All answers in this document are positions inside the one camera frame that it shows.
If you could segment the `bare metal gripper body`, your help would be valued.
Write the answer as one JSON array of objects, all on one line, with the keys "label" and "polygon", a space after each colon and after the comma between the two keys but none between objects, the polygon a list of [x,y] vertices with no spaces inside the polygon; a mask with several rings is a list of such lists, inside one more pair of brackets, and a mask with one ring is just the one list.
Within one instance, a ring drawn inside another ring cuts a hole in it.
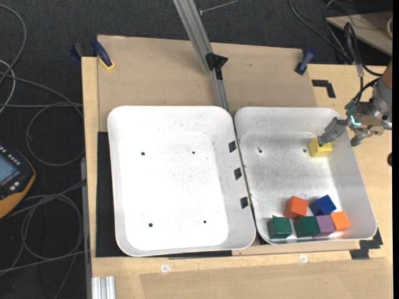
[{"label": "bare metal gripper body", "polygon": [[392,108],[383,100],[359,102],[352,117],[356,131],[392,130]]}]

